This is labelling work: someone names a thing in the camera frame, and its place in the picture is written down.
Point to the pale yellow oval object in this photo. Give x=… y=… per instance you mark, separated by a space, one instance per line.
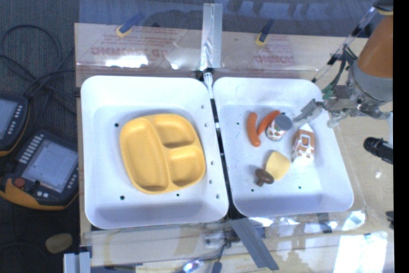
x=58 y=243

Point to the small can with grey lid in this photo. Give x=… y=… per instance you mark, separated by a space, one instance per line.
x=278 y=128

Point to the orange sausage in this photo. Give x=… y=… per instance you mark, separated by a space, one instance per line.
x=267 y=121
x=253 y=131

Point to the white plastic tray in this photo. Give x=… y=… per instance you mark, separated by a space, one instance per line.
x=105 y=153
x=326 y=188

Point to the yellow divided plate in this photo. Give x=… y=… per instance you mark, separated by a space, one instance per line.
x=143 y=153

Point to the yellow cheese wedge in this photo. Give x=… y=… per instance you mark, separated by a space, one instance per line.
x=278 y=165

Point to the brown cardboard board red print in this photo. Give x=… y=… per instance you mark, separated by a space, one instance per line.
x=358 y=150

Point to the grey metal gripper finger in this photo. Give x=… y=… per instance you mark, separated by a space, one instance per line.
x=307 y=110

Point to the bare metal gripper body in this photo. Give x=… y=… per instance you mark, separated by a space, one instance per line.
x=346 y=101

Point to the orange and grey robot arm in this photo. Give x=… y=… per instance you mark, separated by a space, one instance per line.
x=377 y=44

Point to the brown mushroom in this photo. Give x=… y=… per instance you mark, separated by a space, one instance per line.
x=263 y=177

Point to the black cylinder on white bracket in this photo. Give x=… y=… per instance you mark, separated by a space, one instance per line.
x=378 y=146

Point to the orange and white carton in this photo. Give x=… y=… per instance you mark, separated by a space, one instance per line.
x=303 y=145

